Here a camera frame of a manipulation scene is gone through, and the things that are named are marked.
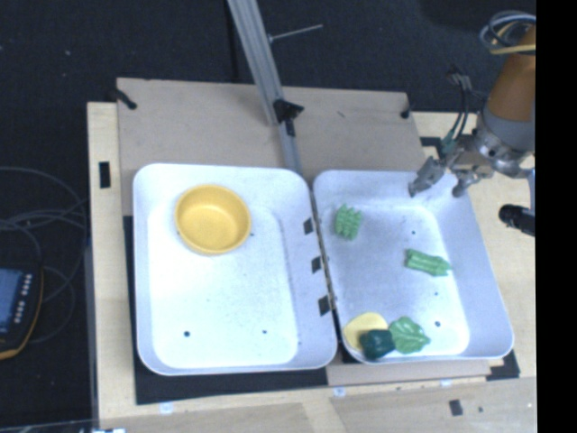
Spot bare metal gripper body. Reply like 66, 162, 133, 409
444, 137, 536, 180

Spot green toy asparagus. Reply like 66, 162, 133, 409
404, 248, 453, 278

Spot light green toy lettuce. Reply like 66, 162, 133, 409
334, 203, 363, 241

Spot white plastic tray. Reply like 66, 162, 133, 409
312, 169, 516, 365
132, 162, 339, 377

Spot green toy leaf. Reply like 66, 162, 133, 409
388, 316, 432, 356

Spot yellow toy food piece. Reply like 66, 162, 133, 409
343, 312, 389, 352

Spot dark green toy pepper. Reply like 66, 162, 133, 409
359, 329, 398, 362

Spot yellow bowl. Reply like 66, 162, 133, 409
173, 184, 252, 257

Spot brown cardboard board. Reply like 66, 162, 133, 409
115, 78, 493, 386

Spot black cylinder on white bracket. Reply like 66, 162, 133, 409
498, 165, 537, 238

